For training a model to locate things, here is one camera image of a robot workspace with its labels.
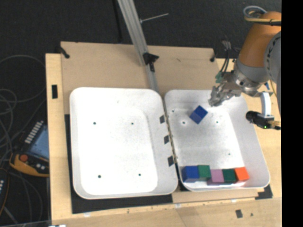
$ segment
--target blue cube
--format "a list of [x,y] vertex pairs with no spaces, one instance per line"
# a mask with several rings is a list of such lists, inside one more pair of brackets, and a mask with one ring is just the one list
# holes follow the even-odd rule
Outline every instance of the blue cube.
[[182,179],[185,183],[194,183],[200,178],[198,166],[186,166],[182,169]]
[[200,105],[193,111],[193,113],[190,115],[190,118],[195,121],[197,124],[199,124],[202,119],[207,115],[208,111],[206,111],[203,107]]

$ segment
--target toy block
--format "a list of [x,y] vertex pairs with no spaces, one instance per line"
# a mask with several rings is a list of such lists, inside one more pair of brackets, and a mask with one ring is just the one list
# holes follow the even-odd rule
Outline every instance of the toy block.
[[203,107],[200,105],[192,112],[190,115],[190,118],[195,121],[197,124],[199,124],[202,119],[207,115],[208,111],[206,111]]
[[207,180],[207,185],[224,184],[223,171],[221,169],[211,169],[211,178]]
[[234,169],[223,169],[222,172],[225,183],[235,183],[237,181]]
[[194,183],[200,178],[197,166],[186,166],[182,169],[182,179],[185,183]]
[[207,181],[211,178],[210,166],[209,165],[198,165],[199,181]]
[[236,179],[237,179],[238,183],[245,182],[250,178],[250,176],[246,170],[246,167],[244,167],[244,166],[235,168],[235,174],[236,174]]

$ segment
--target emergency stop button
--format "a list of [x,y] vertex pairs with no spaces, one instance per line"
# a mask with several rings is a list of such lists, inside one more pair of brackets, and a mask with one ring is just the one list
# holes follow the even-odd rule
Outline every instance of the emergency stop button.
[[27,162],[28,160],[28,156],[25,154],[22,154],[21,156],[19,156],[19,160],[22,162]]

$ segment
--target green cube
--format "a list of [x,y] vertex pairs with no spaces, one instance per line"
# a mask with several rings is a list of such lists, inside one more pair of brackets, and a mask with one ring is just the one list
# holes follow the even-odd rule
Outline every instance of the green cube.
[[212,176],[209,165],[198,165],[198,171],[199,171],[200,181],[206,181]]
[[223,169],[222,172],[225,183],[235,183],[237,181],[234,169]]

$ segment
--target empty white tray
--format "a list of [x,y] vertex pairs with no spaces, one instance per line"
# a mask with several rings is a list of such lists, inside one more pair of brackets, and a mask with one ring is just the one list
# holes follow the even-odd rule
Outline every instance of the empty white tray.
[[[209,165],[211,169],[245,166],[250,179],[245,183],[207,185],[206,181],[185,183],[191,191],[235,188],[263,188],[270,176],[254,129],[245,118],[245,99],[233,97],[223,105],[208,104],[211,90],[172,90],[165,106],[179,171],[185,166]],[[208,111],[197,124],[190,115],[202,106]]]
[[150,89],[80,87],[70,95],[73,186],[85,199],[172,193],[178,177],[163,101]]

